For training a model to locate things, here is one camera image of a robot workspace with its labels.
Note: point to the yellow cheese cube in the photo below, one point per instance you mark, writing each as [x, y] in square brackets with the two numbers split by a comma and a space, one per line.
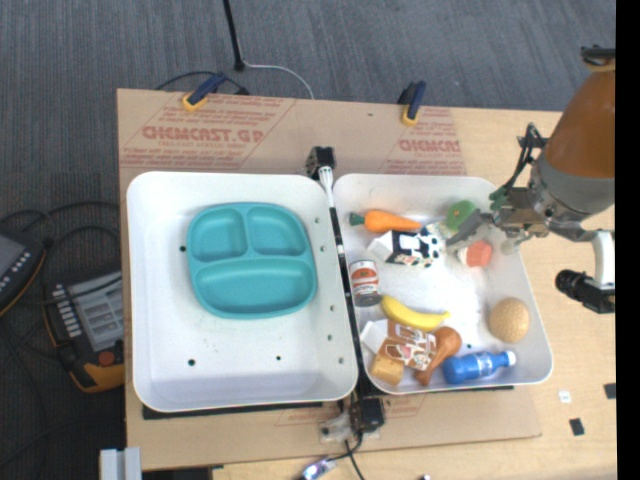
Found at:
[386, 369]

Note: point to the blue plastic bottle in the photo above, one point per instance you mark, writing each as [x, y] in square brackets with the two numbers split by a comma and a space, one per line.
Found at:
[470, 366]

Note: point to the cow print milk carton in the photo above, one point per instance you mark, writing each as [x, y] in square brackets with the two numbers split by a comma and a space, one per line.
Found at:
[412, 248]

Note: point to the orange carrot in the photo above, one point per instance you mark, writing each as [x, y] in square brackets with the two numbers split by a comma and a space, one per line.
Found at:
[387, 221]

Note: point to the thin black and white rod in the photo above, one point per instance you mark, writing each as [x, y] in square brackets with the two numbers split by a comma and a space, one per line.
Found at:
[339, 240]

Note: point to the brown cardboard board, red print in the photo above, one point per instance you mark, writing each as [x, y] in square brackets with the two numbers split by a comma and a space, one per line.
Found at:
[350, 128]

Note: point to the teal divided plate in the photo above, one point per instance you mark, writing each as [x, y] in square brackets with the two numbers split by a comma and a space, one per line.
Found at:
[252, 260]

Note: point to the red and white can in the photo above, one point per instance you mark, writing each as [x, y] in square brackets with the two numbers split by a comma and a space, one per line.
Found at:
[365, 283]

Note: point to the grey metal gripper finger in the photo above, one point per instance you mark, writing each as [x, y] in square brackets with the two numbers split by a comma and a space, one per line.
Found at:
[511, 245]
[470, 228]

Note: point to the green toy vegetable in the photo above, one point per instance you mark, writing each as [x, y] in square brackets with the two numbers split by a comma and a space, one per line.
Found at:
[460, 214]

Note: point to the tan round bread roll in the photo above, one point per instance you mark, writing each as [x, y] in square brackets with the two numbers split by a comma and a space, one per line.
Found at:
[509, 319]

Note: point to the white plastic tray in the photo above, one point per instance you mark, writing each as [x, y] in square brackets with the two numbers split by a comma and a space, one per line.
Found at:
[235, 358]
[450, 288]

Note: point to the brown chicken drumstick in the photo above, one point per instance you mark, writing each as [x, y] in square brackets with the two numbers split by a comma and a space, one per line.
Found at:
[445, 345]

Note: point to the black cylinder on white bracket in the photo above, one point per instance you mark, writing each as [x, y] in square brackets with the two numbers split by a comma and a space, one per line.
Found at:
[587, 288]

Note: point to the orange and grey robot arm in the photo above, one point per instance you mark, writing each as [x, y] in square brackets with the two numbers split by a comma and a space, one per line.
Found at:
[582, 138]

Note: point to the yellow banana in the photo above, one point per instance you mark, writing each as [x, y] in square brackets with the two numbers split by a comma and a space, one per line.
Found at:
[412, 315]

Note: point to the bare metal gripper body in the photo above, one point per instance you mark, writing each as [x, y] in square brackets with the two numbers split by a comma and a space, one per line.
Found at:
[522, 213]

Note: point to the orange and white toy food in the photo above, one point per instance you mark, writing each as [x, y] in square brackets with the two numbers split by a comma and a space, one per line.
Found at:
[477, 254]

